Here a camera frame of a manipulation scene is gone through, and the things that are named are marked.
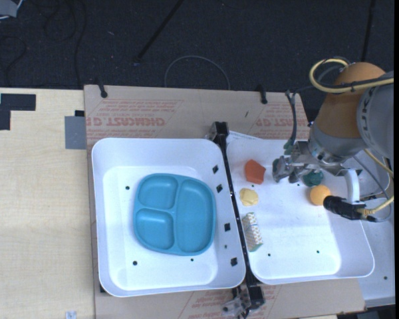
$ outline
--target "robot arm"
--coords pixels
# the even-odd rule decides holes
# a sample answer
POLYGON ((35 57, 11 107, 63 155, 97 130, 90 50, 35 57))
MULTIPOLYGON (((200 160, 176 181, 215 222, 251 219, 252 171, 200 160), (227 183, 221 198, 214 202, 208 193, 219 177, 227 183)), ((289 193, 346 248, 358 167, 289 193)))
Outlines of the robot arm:
MULTIPOLYGON (((302 179, 309 187, 318 185, 322 170, 333 175, 345 175, 347 159, 361 150, 372 149, 390 160, 394 171, 394 75, 367 63, 347 63, 342 59, 322 60, 311 69, 312 84, 327 92, 318 116, 311 126, 309 139, 294 143, 289 157, 281 156, 273 162, 276 182, 288 177, 291 183, 302 179), (334 84, 315 80, 318 67, 327 62, 344 65, 334 84)), ((327 200, 329 209, 344 205, 327 200)), ((368 209, 358 209, 369 215, 368 209)))

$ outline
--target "wooden board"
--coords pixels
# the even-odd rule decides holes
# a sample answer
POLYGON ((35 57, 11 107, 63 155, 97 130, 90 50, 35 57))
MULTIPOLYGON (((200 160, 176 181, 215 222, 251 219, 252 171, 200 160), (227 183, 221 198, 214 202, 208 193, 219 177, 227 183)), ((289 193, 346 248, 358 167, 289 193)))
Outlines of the wooden board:
POLYGON ((86 150, 65 149, 81 90, 36 94, 0 130, 0 318, 94 318, 86 150))
MULTIPOLYGON (((267 92, 268 103, 262 104, 259 93, 252 91, 104 88, 108 93, 106 98, 101 97, 97 85, 84 87, 96 315, 112 319, 126 319, 128 314, 130 319, 222 318, 222 305, 232 297, 230 289, 129 298, 100 292, 91 150, 97 141, 107 137, 204 138, 213 122, 227 122, 229 130, 241 134, 288 140, 293 115, 287 97, 267 92)), ((297 139, 306 140, 310 129, 300 98, 296 111, 297 139)), ((263 285, 262 291, 266 303, 248 318, 283 319, 364 310, 364 299, 354 278, 263 285)))

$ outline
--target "black carpet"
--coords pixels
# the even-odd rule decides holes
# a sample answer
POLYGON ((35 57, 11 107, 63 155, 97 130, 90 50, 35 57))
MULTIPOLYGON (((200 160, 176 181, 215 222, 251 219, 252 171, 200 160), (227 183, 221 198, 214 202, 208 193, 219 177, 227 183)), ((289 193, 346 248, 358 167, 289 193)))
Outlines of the black carpet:
MULTIPOLYGON (((394 0, 24 0, 0 20, 0 87, 284 92, 334 56, 393 70, 394 0)), ((323 92, 301 97, 311 120, 323 92)))

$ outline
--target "blue divided plate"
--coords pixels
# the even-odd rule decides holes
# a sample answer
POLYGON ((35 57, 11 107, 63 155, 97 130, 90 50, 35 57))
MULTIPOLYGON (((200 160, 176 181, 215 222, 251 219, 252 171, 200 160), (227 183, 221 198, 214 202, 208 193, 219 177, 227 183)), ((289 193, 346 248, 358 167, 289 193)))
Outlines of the blue divided plate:
POLYGON ((215 198, 204 182, 182 175, 155 173, 136 190, 134 233, 149 249, 198 255, 214 239, 215 198))

